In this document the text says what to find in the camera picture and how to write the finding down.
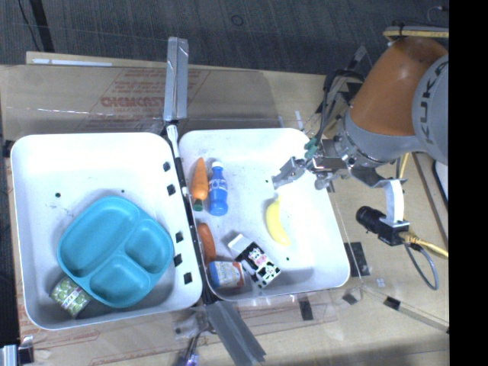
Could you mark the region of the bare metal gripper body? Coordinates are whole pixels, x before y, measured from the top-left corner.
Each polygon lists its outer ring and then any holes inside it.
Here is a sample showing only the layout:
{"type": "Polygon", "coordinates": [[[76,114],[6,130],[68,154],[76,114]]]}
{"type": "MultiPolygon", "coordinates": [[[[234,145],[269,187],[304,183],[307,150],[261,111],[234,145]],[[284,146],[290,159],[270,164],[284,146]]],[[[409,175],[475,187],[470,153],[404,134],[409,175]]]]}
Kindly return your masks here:
{"type": "Polygon", "coordinates": [[[318,178],[349,176],[348,156],[337,151],[333,139],[313,137],[306,144],[306,168],[318,178]]]}

